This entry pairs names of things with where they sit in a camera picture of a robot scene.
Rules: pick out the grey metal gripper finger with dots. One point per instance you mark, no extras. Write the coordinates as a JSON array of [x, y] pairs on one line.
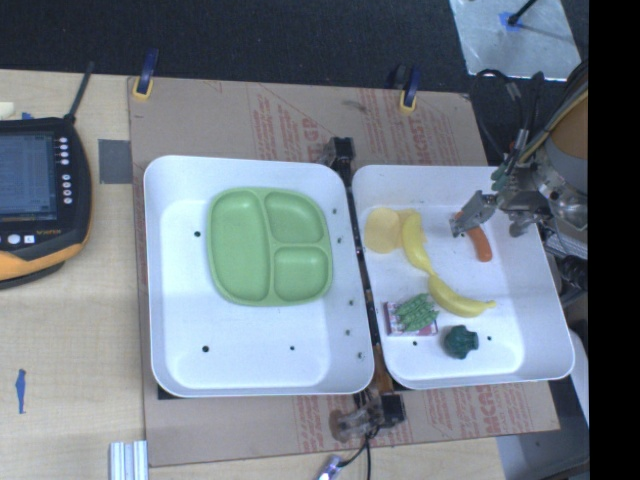
[[522, 225], [470, 215]]

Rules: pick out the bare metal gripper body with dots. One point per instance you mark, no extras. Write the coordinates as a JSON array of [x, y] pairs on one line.
[[525, 200]]

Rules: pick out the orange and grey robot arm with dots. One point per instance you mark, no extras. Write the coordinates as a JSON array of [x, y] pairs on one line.
[[570, 128]]

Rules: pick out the orange sausage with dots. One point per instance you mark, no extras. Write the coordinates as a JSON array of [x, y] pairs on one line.
[[481, 245]]

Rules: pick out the pale yellow banana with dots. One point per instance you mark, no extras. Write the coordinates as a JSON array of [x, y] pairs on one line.
[[416, 243]]

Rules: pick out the white plastic tray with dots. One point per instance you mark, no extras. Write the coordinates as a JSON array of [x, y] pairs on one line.
[[240, 348], [505, 313]]

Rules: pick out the pale yellow round crisp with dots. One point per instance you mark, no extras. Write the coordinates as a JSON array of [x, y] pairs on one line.
[[381, 233]]

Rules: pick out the green pea pods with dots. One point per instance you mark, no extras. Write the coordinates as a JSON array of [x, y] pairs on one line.
[[415, 312]]

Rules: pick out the green broccoli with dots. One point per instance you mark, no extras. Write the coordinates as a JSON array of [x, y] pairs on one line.
[[460, 342]]

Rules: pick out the red and white packet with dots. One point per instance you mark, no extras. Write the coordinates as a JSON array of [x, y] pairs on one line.
[[392, 324]]

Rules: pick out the green divided plate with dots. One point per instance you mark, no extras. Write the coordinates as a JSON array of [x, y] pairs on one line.
[[240, 248]]

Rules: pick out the brown cardboard board red print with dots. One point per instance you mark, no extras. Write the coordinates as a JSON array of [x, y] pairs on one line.
[[210, 118]]

